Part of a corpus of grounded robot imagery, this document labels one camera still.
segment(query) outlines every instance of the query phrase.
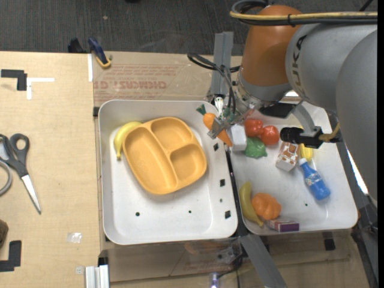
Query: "toy carrot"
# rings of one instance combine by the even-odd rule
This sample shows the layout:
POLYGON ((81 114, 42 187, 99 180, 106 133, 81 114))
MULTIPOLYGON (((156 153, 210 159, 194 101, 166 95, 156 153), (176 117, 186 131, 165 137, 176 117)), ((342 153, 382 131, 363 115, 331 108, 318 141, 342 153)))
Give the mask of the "toy carrot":
MULTIPOLYGON (((203 115, 203 123, 204 123, 204 125, 209 130, 211 130, 212 124, 214 123, 214 119, 215 119, 216 116, 213 113, 207 113, 203 104, 200 107, 198 107, 196 110, 203 115)), ((228 145, 228 146, 232 146, 233 145, 232 141, 230 140, 230 138, 229 138, 227 132, 225 131, 225 129, 222 130, 218 134, 217 137, 220 140, 222 140, 226 145, 228 145)))

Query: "gray scissors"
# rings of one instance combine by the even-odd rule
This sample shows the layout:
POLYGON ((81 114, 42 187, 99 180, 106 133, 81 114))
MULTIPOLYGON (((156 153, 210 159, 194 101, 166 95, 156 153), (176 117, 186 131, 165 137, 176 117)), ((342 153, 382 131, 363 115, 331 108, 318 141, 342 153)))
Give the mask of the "gray scissors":
POLYGON ((26 169, 26 154, 29 149, 29 139, 27 136, 21 133, 16 133, 10 138, 7 136, 0 134, 0 143, 3 142, 4 149, 7 158, 0 156, 0 160, 7 163, 10 167, 12 167, 20 176, 24 185, 28 191, 29 196, 32 199, 38 213, 41 213, 40 205, 37 200, 36 192, 34 190, 34 186, 32 185, 31 178, 29 177, 29 173, 26 169), (24 141, 24 148, 20 149, 17 147, 17 142, 19 140, 24 141))

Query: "yellow plate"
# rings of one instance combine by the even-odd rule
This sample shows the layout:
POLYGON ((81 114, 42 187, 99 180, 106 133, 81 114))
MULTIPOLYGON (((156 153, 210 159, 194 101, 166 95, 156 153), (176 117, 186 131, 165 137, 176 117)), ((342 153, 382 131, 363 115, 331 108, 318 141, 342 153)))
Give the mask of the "yellow plate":
POLYGON ((153 194, 184 188, 205 173, 207 161, 189 126, 181 119, 164 117, 130 132, 122 148, 140 185, 153 194))

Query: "purple box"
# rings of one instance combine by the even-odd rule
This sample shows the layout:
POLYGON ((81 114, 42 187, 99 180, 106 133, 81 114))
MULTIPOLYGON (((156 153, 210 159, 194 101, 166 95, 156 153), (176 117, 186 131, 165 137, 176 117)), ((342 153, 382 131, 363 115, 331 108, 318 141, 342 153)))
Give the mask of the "purple box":
POLYGON ((266 225, 273 230, 280 233, 284 232, 297 232, 299 230, 299 223, 293 220, 276 218, 274 220, 266 221, 266 225))

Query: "white tray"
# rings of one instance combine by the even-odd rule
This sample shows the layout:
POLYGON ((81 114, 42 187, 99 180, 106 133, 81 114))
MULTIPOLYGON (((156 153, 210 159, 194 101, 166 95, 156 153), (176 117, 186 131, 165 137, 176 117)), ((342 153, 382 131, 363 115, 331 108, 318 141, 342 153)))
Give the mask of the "white tray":
MULTIPOLYGON (((324 133, 332 132, 328 116, 323 109, 308 103, 304 103, 304 106, 316 126, 321 126, 324 133)), ((279 130, 300 126, 293 115, 287 119, 279 119, 254 112, 251 117, 261 119, 264 125, 274 125, 279 130)), ((318 202, 311 195, 298 166, 290 172, 275 167, 280 144, 281 140, 273 147, 267 146, 268 156, 258 159, 246 157, 242 151, 231 153, 238 188, 250 181, 252 195, 266 192, 274 196, 282 206, 281 217, 299 222, 300 232, 348 229, 354 226, 358 220, 357 209, 336 144, 323 143, 319 149, 314 149, 313 161, 310 162, 310 166, 319 171, 331 191, 331 196, 325 202, 318 202)), ((246 227, 257 235, 279 233, 265 225, 261 228, 246 218, 243 220, 246 227)))
POLYGON ((111 100, 99 111, 103 225, 121 245, 227 238, 238 226, 224 144, 212 140, 196 109, 216 109, 203 101, 111 100), (198 181, 165 195, 154 195, 137 182, 127 161, 116 160, 113 138, 130 121, 164 116, 183 120, 201 144, 208 167, 198 181))

